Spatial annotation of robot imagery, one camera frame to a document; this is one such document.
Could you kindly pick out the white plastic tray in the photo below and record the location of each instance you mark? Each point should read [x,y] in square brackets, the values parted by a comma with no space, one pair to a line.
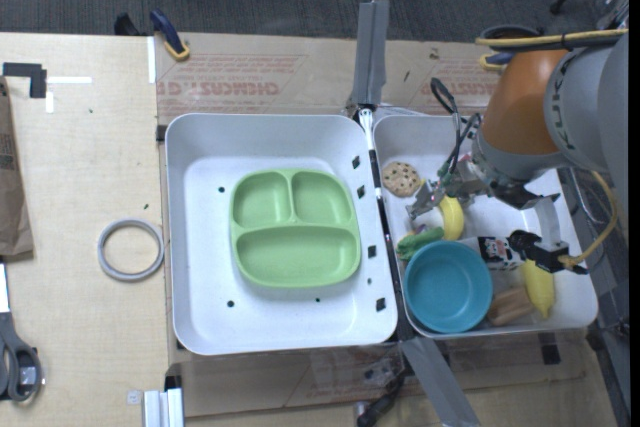
[210,235]
[570,295]

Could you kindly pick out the brown paper bag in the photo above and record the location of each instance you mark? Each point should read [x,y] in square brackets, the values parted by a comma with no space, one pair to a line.
[12,195]

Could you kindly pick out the white milk carton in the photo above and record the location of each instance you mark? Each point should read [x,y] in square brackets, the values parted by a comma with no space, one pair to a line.
[495,252]

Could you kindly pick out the green toy vegetable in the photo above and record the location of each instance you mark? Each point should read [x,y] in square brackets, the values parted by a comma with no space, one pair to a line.
[420,241]

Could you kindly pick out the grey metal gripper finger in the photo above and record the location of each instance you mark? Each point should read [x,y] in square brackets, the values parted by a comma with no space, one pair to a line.
[419,207]
[432,190]

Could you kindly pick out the brown cardboard board red print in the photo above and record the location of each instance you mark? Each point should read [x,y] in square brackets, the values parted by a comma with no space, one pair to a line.
[300,80]

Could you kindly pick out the grey scissors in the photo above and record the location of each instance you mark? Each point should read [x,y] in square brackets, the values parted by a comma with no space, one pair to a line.
[22,355]

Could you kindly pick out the yellow banana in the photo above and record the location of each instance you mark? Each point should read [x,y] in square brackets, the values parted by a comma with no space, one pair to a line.
[540,290]
[453,217]

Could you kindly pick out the blue bowl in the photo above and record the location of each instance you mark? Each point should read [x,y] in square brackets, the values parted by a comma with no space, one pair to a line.
[447,287]

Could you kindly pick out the green divided plate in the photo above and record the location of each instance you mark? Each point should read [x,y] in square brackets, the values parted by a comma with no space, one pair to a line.
[295,250]

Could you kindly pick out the black cylinder on white bracket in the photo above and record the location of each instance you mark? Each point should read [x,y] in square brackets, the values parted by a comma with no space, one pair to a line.
[542,252]

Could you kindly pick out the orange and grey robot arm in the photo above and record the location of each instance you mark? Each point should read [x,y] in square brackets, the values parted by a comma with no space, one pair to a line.
[530,115]

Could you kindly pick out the brown chocolate chip biscuit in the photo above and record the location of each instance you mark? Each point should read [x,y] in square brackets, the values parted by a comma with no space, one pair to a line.
[401,178]

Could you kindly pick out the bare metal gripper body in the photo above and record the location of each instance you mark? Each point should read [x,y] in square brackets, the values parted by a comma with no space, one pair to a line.
[472,180]

